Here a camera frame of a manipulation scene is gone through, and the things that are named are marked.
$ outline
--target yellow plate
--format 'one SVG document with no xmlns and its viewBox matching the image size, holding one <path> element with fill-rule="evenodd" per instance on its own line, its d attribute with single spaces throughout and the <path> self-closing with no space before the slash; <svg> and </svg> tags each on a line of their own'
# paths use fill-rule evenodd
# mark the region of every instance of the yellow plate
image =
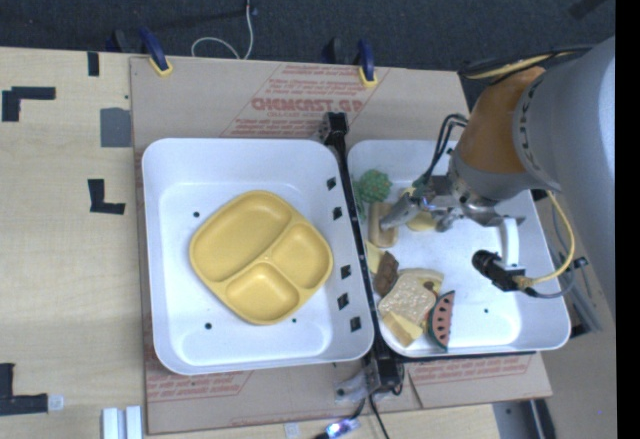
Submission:
<svg viewBox="0 0 640 439">
<path fill-rule="evenodd" d="M 225 204 L 196 231 L 191 266 L 207 287 L 248 322 L 277 323 L 325 283 L 331 248 L 281 197 L 255 190 Z"/>
</svg>

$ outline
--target toy watermelon slice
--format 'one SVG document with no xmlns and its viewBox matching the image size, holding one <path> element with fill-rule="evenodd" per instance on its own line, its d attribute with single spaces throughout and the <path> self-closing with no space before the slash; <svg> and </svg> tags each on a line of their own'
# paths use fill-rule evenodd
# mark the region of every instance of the toy watermelon slice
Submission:
<svg viewBox="0 0 640 439">
<path fill-rule="evenodd" d="M 455 291 L 450 291 L 441 295 L 429 313 L 429 336 L 445 351 L 449 347 L 455 293 Z"/>
</svg>

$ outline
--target blue clamp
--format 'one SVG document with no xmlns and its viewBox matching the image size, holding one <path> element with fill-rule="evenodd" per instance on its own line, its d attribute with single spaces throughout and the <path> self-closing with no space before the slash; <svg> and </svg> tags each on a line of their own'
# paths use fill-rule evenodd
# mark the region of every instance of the blue clamp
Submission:
<svg viewBox="0 0 640 439">
<path fill-rule="evenodd" d="M 164 55 L 164 50 L 158 38 L 147 27 L 140 27 L 138 34 L 144 43 L 145 48 L 151 55 L 149 62 L 156 73 L 160 76 L 169 76 L 173 71 L 173 66 Z"/>
<path fill-rule="evenodd" d="M 373 50 L 371 45 L 365 39 L 358 41 L 358 74 L 360 81 L 365 87 L 375 87 L 378 85 L 375 67 L 373 65 Z"/>
</svg>

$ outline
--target cardboard sheet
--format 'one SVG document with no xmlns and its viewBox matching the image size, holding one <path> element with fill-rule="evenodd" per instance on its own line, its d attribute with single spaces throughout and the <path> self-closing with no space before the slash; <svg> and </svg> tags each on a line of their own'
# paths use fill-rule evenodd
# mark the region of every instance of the cardboard sheet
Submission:
<svg viewBox="0 0 640 439">
<path fill-rule="evenodd" d="M 161 138 L 309 138 L 327 111 L 347 113 L 347 147 L 364 139 L 434 138 L 447 114 L 466 112 L 457 75 L 378 68 L 379 84 L 365 88 L 349 66 L 187 58 L 172 63 L 173 73 L 160 78 L 146 58 L 130 62 L 148 432 L 347 416 L 355 404 L 336 403 L 333 384 L 357 373 L 358 361 L 192 377 L 159 363 L 151 336 L 140 160 Z M 419 410 L 550 393 L 539 354 L 455 359 L 408 365 L 401 395 L 383 399 L 379 408 Z"/>
</svg>

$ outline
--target white tray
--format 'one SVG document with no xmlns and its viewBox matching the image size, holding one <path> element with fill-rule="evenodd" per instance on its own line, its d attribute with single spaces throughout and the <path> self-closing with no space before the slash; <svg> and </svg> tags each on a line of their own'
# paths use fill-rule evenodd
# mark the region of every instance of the white tray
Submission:
<svg viewBox="0 0 640 439">
<path fill-rule="evenodd" d="M 360 142 L 349 152 L 351 177 L 358 180 L 369 169 L 386 173 L 393 183 L 388 201 L 394 201 L 426 170 L 434 147 L 432 141 Z M 443 156 L 435 174 L 446 173 L 448 158 Z M 504 293 L 473 268 L 471 258 L 477 250 L 506 256 L 508 246 L 512 251 L 510 257 L 514 256 L 514 250 L 519 252 L 519 262 L 526 267 L 528 276 L 547 274 L 554 269 L 530 194 L 523 192 L 501 203 L 498 211 L 511 217 L 526 217 L 517 228 L 519 238 L 509 238 L 504 229 L 483 228 L 469 219 L 456 221 L 444 233 L 400 228 L 398 243 L 387 249 L 398 260 L 399 268 L 439 270 L 445 274 L 442 292 L 455 290 L 456 295 L 447 353 L 426 338 L 419 338 L 405 348 L 379 321 L 382 335 L 393 350 L 413 358 L 461 356 L 548 350 L 559 348 L 568 340 L 571 324 L 563 299 Z M 361 218 L 360 223 L 366 239 L 367 221 Z M 536 288 L 544 293 L 559 291 L 556 280 Z"/>
<path fill-rule="evenodd" d="M 326 147 L 310 140 L 163 139 L 145 151 L 142 173 L 154 347 L 169 370 L 275 368 L 348 361 L 368 352 L 371 313 L 338 165 Z M 189 261 L 198 227 L 250 190 L 285 199 L 333 252 L 328 281 L 275 325 L 239 318 Z"/>
</svg>

